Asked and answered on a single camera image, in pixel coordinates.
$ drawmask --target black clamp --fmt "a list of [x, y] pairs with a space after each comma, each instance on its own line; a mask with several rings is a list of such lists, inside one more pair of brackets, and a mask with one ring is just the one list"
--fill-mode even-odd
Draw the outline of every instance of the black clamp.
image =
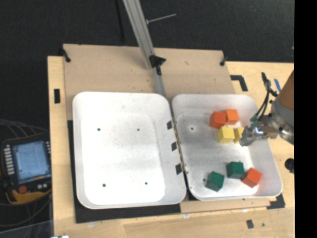
[[166, 61], [166, 59], [160, 58], [160, 57], [157, 57], [154, 55], [151, 55], [149, 57], [149, 59], [150, 59], [150, 63], [151, 63], [152, 68], [155, 67], [157, 69], [157, 74], [162, 76], [162, 71], [160, 69], [160, 66]]
[[223, 60], [220, 62], [220, 66], [224, 66], [227, 60], [228, 60], [228, 56], [225, 56]]
[[58, 56], [59, 57], [65, 57], [66, 62], [70, 62], [71, 59], [68, 57], [68, 54], [66, 53], [65, 49], [60, 48], [58, 51]]

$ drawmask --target yellow block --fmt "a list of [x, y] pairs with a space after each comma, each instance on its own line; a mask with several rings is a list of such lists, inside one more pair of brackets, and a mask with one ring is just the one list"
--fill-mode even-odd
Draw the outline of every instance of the yellow block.
[[218, 137], [218, 142], [219, 143], [230, 143], [232, 142], [235, 137], [234, 137], [234, 131], [232, 127], [221, 127], [217, 131], [217, 137]]
[[234, 142], [238, 143], [239, 139], [242, 137], [242, 133], [244, 131], [244, 127], [238, 127], [234, 129]]

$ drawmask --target wooden block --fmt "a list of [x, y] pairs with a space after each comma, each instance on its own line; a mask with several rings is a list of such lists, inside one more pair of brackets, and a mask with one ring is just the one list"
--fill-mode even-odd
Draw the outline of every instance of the wooden block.
[[259, 184], [262, 173], [254, 168], [250, 168], [248, 174], [242, 179], [242, 182], [253, 188]]
[[226, 109], [226, 124], [235, 125], [239, 121], [239, 115], [236, 109]]
[[234, 142], [239, 143], [240, 138], [242, 138], [242, 133], [244, 131], [244, 127], [238, 127], [234, 129]]
[[223, 186], [224, 175], [217, 172], [211, 172], [208, 175], [206, 187], [214, 191], [219, 191]]
[[231, 143], [234, 140], [234, 131], [231, 127], [221, 127], [217, 131], [217, 138], [219, 143]]
[[234, 179], [241, 179], [244, 176], [244, 167], [242, 162], [230, 162], [226, 166], [227, 170], [227, 177], [234, 178]]
[[214, 111], [210, 116], [210, 127], [221, 128], [226, 124], [226, 114], [218, 111]]

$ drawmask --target black corner marker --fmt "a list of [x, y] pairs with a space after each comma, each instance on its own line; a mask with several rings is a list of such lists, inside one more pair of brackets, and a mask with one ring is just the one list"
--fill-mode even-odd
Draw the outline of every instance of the black corner marker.
[[270, 206], [267, 206], [267, 210], [278, 208], [285, 208], [285, 201], [282, 193], [276, 197], [276, 201], [270, 202]]
[[230, 75], [230, 78], [232, 81], [237, 80], [240, 83], [241, 89], [243, 92], [248, 92], [248, 87], [246, 84], [246, 81], [244, 80], [244, 77], [241, 75]]
[[175, 151], [177, 149], [177, 144], [176, 142], [172, 143], [172, 151]]
[[172, 129], [172, 128], [173, 128], [172, 121], [169, 121], [167, 123], [167, 129]]
[[248, 229], [254, 228], [254, 224], [252, 220], [247, 220]]
[[179, 163], [178, 165], [175, 166], [176, 168], [176, 174], [179, 175], [180, 173], [182, 173], [182, 165]]

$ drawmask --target black carpet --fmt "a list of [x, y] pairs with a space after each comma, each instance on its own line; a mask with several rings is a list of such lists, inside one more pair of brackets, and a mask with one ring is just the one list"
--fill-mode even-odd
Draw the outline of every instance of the black carpet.
[[[295, 0], [140, 1], [148, 20], [177, 14], [149, 24], [155, 47], [294, 62]], [[122, 0], [119, 8], [124, 43], [114, 0], [0, 0], [0, 118], [48, 128], [47, 56], [63, 43], [136, 46]], [[4, 214], [0, 207], [0, 220]]]

